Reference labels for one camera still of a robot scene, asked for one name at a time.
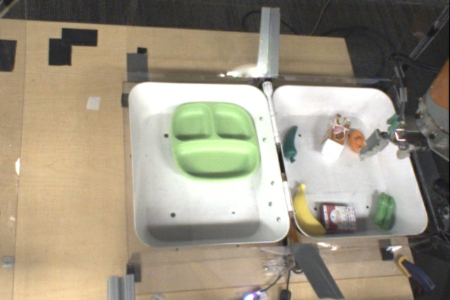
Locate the yellow banana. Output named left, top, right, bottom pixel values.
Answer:
left=292, top=183, right=328, bottom=237

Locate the maroon carton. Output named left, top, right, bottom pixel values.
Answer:
left=319, top=203, right=358, bottom=235

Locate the white plastic tray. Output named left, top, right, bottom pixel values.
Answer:
left=127, top=81, right=292, bottom=249
left=272, top=84, right=430, bottom=240

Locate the light green toy vegetable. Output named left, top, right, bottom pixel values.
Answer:
left=373, top=190, right=397, bottom=231

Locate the brown and white carton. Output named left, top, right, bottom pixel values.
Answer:
left=321, top=113, right=353, bottom=164

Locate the dark green toy pepper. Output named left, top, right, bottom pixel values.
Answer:
left=282, top=125, right=300, bottom=164

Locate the green divided plate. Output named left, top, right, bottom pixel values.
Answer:
left=170, top=101, right=262, bottom=181

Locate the pale wood board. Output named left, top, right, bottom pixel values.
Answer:
left=121, top=24, right=416, bottom=300

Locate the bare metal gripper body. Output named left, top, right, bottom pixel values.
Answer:
left=386, top=128, right=437, bottom=152

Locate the orange toy food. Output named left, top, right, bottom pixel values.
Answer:
left=347, top=128, right=368, bottom=154

